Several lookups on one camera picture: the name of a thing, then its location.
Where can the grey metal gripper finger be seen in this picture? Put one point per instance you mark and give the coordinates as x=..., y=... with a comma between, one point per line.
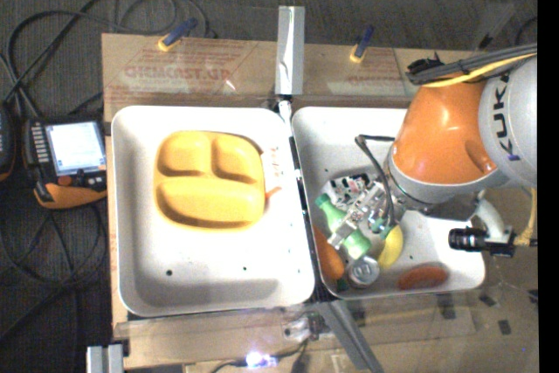
x=338, y=236

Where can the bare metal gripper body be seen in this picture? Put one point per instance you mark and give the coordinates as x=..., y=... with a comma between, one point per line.
x=364, y=201

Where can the green plastic bottle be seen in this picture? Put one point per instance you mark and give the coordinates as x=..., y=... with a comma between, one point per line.
x=360, y=244

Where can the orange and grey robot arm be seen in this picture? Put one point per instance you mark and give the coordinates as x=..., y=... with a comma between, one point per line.
x=441, y=135

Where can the orange carrot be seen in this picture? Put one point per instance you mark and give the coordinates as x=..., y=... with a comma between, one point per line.
x=329, y=260

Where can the silver can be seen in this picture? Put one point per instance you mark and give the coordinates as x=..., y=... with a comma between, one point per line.
x=363, y=271

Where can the yellow lemon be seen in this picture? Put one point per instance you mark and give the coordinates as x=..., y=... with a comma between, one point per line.
x=392, y=246

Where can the white plastic tray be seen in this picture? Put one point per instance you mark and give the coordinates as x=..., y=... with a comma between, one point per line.
x=345, y=140
x=209, y=271

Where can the small orange piece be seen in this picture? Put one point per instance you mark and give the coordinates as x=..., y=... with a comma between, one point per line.
x=273, y=191

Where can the orange sausage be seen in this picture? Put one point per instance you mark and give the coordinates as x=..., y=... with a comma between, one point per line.
x=423, y=278

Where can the yellow divided plate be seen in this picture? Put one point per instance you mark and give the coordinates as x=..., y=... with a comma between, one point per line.
x=209, y=196

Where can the brown cardboard board red print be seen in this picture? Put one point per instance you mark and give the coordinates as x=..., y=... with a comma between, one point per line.
x=196, y=70

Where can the black cylinder on white bracket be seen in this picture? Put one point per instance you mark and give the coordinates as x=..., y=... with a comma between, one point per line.
x=474, y=238

